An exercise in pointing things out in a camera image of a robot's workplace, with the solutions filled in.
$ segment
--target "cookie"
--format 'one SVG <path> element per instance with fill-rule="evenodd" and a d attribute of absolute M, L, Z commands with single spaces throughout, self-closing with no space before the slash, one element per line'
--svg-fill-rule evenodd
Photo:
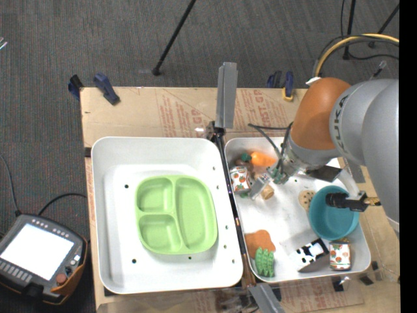
<path fill-rule="evenodd" d="M 300 202 L 304 210 L 306 210 L 307 212 L 310 208 L 310 203 L 314 195 L 315 195 L 314 190 L 303 190 L 298 195 L 298 201 Z"/>

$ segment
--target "gray metal bar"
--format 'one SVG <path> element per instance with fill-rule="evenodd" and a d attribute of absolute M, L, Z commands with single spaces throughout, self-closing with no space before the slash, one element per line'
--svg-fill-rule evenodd
<path fill-rule="evenodd" d="M 285 313 L 271 287 L 267 283 L 260 283 L 249 288 L 262 313 Z"/>
<path fill-rule="evenodd" d="M 219 68 L 215 127 L 233 128 L 237 88 L 237 64 L 223 63 Z"/>

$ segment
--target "yellow cable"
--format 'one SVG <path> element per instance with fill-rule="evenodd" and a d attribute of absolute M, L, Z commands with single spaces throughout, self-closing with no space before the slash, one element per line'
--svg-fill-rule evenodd
<path fill-rule="evenodd" d="M 315 74 L 314 76 L 319 76 L 320 73 L 320 69 L 322 67 L 322 65 L 324 64 L 324 62 L 326 61 L 327 57 L 338 47 L 340 47 L 341 45 L 343 45 L 344 43 L 350 42 L 352 40 L 358 40 L 358 39 L 363 39 L 363 36 L 367 36 L 367 37 L 376 37 L 376 38 L 381 38 L 381 39 L 386 39 L 386 40 L 391 40 L 392 42 L 395 43 L 399 43 L 399 39 L 392 37 L 392 36 L 388 36 L 388 35 L 383 35 L 383 34 L 362 34 L 360 36 L 351 36 L 348 38 L 345 38 L 343 40 L 340 40 L 339 42 L 337 42 L 335 45 L 333 45 L 330 49 L 328 49 L 319 59 L 319 62 L 317 63 L 316 69 L 315 69 Z"/>

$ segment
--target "metal stand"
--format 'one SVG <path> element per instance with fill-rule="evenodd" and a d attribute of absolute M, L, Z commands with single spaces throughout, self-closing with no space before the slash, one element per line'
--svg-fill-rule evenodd
<path fill-rule="evenodd" d="M 355 6 L 356 6 L 356 0 L 352 0 L 352 2 L 351 2 L 351 12 L 349 14 L 349 24 L 348 24 L 348 28 L 347 28 L 347 37 L 349 37 L 352 33 L 352 25 L 353 25 L 353 16 L 354 16 Z M 386 21 L 384 22 L 382 27 L 379 29 L 378 34 L 382 34 L 382 32 L 385 30 L 386 26 L 391 22 L 392 18 L 395 16 L 395 14 L 397 13 L 398 10 L 399 10 L 399 3 L 395 7 L 395 9 L 391 13 L 391 15 L 389 15 L 389 17 L 386 19 Z M 374 48 L 375 47 L 375 42 L 369 42 L 368 46 L 370 48 Z M 344 60 L 349 60 L 350 59 L 349 46 L 345 47 L 345 52 L 343 54 L 343 59 Z"/>
<path fill-rule="evenodd" d="M 386 19 L 386 21 L 382 25 L 382 27 L 379 29 L 378 34 L 382 34 L 382 32 L 385 30 L 386 26 L 391 22 L 392 18 L 395 16 L 395 14 L 397 14 L 398 10 L 399 10 L 399 3 L 396 6 L 396 8 L 392 11 L 391 15 L 389 15 L 389 17 Z M 370 48 L 374 48 L 375 47 L 375 42 L 369 42 L 368 46 Z"/>
<path fill-rule="evenodd" d="M 353 24 L 353 14 L 354 14 L 354 8 L 356 6 L 356 0 L 352 0 L 351 2 L 351 12 L 349 14 L 349 24 L 347 26 L 347 37 L 350 37 L 352 33 L 352 24 Z M 349 45 L 345 48 L 345 53 L 343 54 L 344 60 L 349 60 Z"/>
<path fill-rule="evenodd" d="M 169 40 L 168 45 L 166 46 L 166 48 L 165 48 L 165 50 L 164 50 L 163 54 L 161 55 L 161 58 L 159 59 L 158 64 L 155 66 L 155 68 L 154 68 L 154 69 L 152 69 L 152 74 L 153 74 L 153 75 L 158 76 L 158 75 L 160 75 L 160 74 L 161 74 L 161 72 L 159 71 L 159 69 L 160 69 L 160 67 L 161 67 L 162 63 L 164 62 L 164 59 L 165 59 L 165 57 L 167 56 L 167 54 L 168 54 L 168 52 L 169 52 L 169 49 L 171 48 L 172 44 L 174 43 L 174 41 L 175 41 L 175 39 L 176 39 L 177 35 L 179 34 L 179 32 L 180 32 L 180 30 L 181 30 L 182 25 L 183 25 L 183 24 L 184 24 L 184 22 L 186 21 L 186 19 L 187 19 L 187 17 L 188 17 L 188 15 L 189 15 L 189 13 L 191 12 L 191 9 L 193 8 L 194 3 L 195 3 L 196 1 L 197 1 L 197 0 L 191 0 L 191 1 L 190 1 L 190 4 L 188 5 L 188 7 L 187 7 L 187 9 L 186 9 L 186 11 L 185 11 L 185 13 L 184 13 L 184 15 L 182 15 L 182 18 L 181 18 L 181 20 L 180 20 L 180 23 L 178 24 L 177 28 L 175 29 L 175 31 L 174 31 L 174 33 L 173 33 L 173 35 L 172 35 L 171 39 Z"/>

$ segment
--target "blue clamp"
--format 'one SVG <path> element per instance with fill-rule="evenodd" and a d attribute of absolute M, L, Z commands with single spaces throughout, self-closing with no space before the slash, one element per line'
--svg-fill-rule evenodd
<path fill-rule="evenodd" d="M 268 81 L 266 82 L 266 88 L 280 88 L 282 72 L 280 70 L 275 71 L 272 75 L 269 76 Z"/>
<path fill-rule="evenodd" d="M 282 89 L 282 98 L 289 102 L 293 100 L 293 73 L 290 70 L 285 74 L 285 86 Z"/>
<path fill-rule="evenodd" d="M 84 85 L 78 78 L 78 75 L 75 74 L 70 78 L 70 83 L 68 84 L 68 91 L 75 96 L 77 100 L 79 100 L 79 90 L 83 88 Z"/>
<path fill-rule="evenodd" d="M 97 73 L 94 76 L 94 83 L 98 88 L 100 88 L 104 92 L 104 97 L 112 105 L 115 105 L 120 101 L 120 97 L 118 97 L 115 93 L 115 90 L 113 89 L 113 86 L 111 85 L 107 76 L 105 76 L 101 72 Z"/>

